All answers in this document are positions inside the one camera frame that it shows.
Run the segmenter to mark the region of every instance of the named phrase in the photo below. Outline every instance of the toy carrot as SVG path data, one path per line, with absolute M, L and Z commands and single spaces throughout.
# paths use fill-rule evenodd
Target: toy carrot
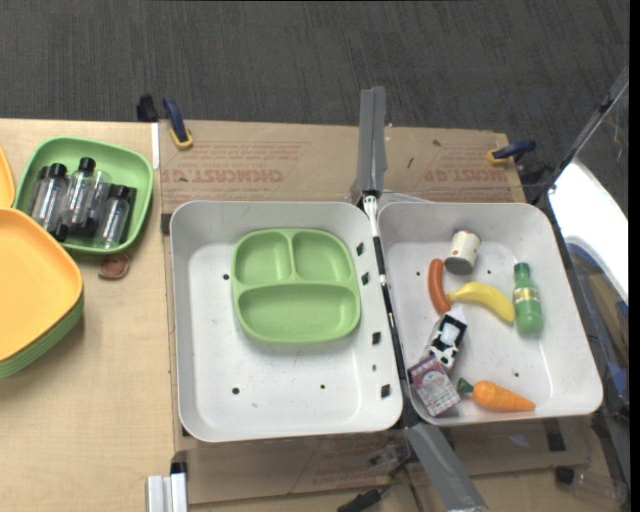
M 502 411 L 532 411 L 536 404 L 488 380 L 481 380 L 472 386 L 464 379 L 458 379 L 458 393 L 472 393 L 473 399 L 480 405 Z
M 442 272 L 444 261 L 439 258 L 431 260 L 428 272 L 429 295 L 438 313 L 446 313 L 451 309 L 447 295 L 442 289 Z

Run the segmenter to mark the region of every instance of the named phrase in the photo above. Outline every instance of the white tray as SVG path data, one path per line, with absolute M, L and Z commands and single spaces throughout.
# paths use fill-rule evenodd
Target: white tray
M 379 213 L 393 310 L 407 368 L 416 363 L 439 318 L 427 288 L 433 258 L 445 259 L 453 233 L 470 229 L 481 244 L 473 273 L 444 272 L 445 291 L 466 281 L 491 284 L 508 297 L 513 266 L 525 261 L 541 296 L 544 329 L 519 335 L 483 306 L 462 304 L 468 329 L 450 373 L 471 383 L 496 382 L 536 404 L 531 412 L 492 412 L 469 396 L 432 417 L 416 395 L 414 407 L 426 421 L 453 426 L 515 419 L 590 414 L 602 401 L 602 384 L 547 217 L 527 204 L 393 203 Z
M 243 331 L 225 276 L 236 243 L 267 228 L 324 229 L 345 242 L 362 305 L 349 335 L 281 344 Z M 371 229 L 360 210 L 346 203 L 195 201 L 173 214 L 171 247 L 178 409 L 190 434 L 206 442 L 246 441 L 382 431 L 396 423 L 402 394 Z M 365 273 L 367 285 L 360 280 Z

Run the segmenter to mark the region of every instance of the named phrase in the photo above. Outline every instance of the bottle label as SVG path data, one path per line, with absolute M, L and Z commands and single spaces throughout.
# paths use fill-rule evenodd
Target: bottle label
M 516 288 L 513 290 L 513 299 L 516 304 L 525 300 L 535 300 L 540 302 L 538 298 L 538 290 L 536 288 Z

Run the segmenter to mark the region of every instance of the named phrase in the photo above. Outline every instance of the yellow banana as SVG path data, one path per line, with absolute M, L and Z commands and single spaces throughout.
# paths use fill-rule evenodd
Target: yellow banana
M 447 293 L 449 302 L 477 302 L 484 304 L 506 322 L 516 319 L 516 310 L 511 299 L 500 290 L 485 283 L 472 281 L 463 284 L 455 292 Z

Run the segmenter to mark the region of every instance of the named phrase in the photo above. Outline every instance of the green bottle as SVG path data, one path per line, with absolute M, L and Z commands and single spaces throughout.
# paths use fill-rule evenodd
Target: green bottle
M 516 326 L 519 332 L 535 333 L 542 330 L 542 310 L 538 289 L 529 277 L 529 265 L 516 263 L 513 267 L 516 287 L 513 302 L 516 308 Z

